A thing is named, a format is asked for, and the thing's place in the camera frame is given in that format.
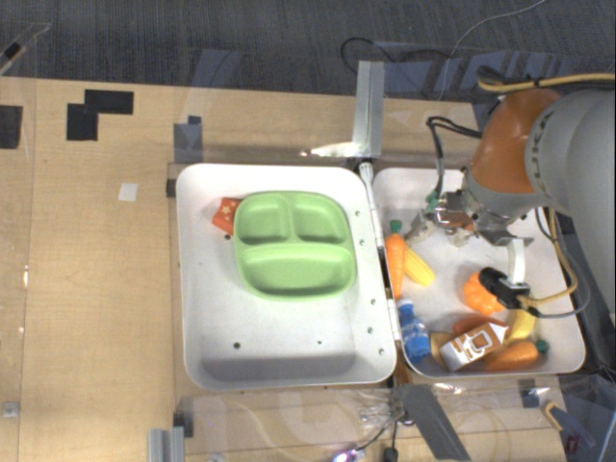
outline green divided tray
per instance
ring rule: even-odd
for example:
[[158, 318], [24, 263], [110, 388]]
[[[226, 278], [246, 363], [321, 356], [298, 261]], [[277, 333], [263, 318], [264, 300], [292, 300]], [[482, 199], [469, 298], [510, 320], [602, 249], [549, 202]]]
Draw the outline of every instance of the green divided tray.
[[255, 193], [238, 207], [234, 226], [240, 276], [258, 296], [330, 297], [355, 281], [347, 217], [327, 196]]

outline gray carpet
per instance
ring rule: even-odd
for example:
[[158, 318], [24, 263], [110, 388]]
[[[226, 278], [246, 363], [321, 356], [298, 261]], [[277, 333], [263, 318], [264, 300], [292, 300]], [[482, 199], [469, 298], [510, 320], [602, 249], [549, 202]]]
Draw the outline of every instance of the gray carpet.
[[[449, 52], [478, 20], [534, 1], [0, 0], [0, 20], [52, 24], [40, 42], [42, 77], [348, 94], [355, 78], [340, 58], [345, 39]], [[482, 26], [463, 45], [573, 56], [576, 70], [609, 66], [615, 1], [550, 0]], [[5, 45], [14, 38], [7, 29]], [[352, 63], [383, 59], [367, 43], [346, 51]], [[208, 71], [195, 77], [204, 60]]]

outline wooden table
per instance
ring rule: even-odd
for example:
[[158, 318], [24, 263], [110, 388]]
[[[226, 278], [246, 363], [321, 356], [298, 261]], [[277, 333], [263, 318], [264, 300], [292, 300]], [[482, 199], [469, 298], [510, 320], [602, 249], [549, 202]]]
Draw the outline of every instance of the wooden table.
[[[85, 89], [133, 91], [135, 111], [100, 115], [98, 141], [67, 141], [66, 105], [83, 103]], [[166, 195], [173, 123], [201, 116], [209, 157], [250, 159], [256, 152], [255, 159], [296, 160], [303, 149], [350, 140], [354, 98], [0, 78], [0, 104], [24, 106], [26, 132], [36, 120], [30, 166], [16, 161], [26, 158], [23, 139], [17, 151], [0, 152], [5, 187], [33, 187], [30, 232], [25, 221], [13, 233], [15, 244], [29, 249], [22, 256], [29, 282], [21, 392], [5, 389], [2, 397], [20, 396], [21, 412], [0, 420], [0, 459], [142, 461], [148, 430], [169, 429], [176, 403]], [[433, 166], [424, 121], [434, 114], [474, 123], [468, 105], [385, 100], [384, 160]], [[475, 150], [474, 140], [454, 134], [444, 133], [443, 143], [454, 166]], [[118, 200], [124, 183], [139, 185], [136, 201]], [[0, 327], [22, 326], [22, 308], [4, 309]], [[0, 344], [17, 376], [21, 348], [19, 341]], [[555, 379], [545, 381], [556, 395]], [[227, 460], [327, 460], [340, 447], [329, 442], [370, 436], [358, 426], [353, 401], [338, 400], [341, 392], [201, 392], [199, 405], [210, 423], [247, 426], [229, 435]], [[257, 404], [246, 414], [250, 402]], [[207, 411], [212, 406], [218, 410]], [[495, 460], [563, 460], [557, 432], [538, 410], [515, 402], [502, 412], [479, 409], [474, 421], [464, 409], [452, 415], [476, 460], [491, 459], [493, 451]], [[294, 432], [293, 420], [314, 427], [312, 441]], [[212, 449], [198, 443], [187, 443], [192, 462], [208, 460]], [[398, 447], [401, 460], [431, 460], [417, 428], [401, 430]], [[377, 460], [376, 448], [370, 460]]]

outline corn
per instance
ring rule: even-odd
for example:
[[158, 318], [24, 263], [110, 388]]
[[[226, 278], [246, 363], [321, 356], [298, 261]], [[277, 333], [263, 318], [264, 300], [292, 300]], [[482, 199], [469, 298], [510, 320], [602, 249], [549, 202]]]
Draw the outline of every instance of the corn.
[[429, 265], [408, 246], [404, 255], [404, 273], [423, 286], [429, 286], [434, 280], [434, 272]]
[[506, 342], [512, 343], [527, 339], [535, 327], [537, 319], [524, 310], [513, 310], [509, 321], [509, 335]]

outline blue plastic bottle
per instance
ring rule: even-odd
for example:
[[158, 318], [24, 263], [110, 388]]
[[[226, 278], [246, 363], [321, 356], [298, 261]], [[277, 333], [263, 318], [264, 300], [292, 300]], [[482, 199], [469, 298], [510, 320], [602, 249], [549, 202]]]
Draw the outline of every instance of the blue plastic bottle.
[[430, 337], [424, 323], [415, 316], [413, 302], [408, 297], [398, 301], [398, 317], [406, 356], [411, 363], [419, 363], [431, 354]]

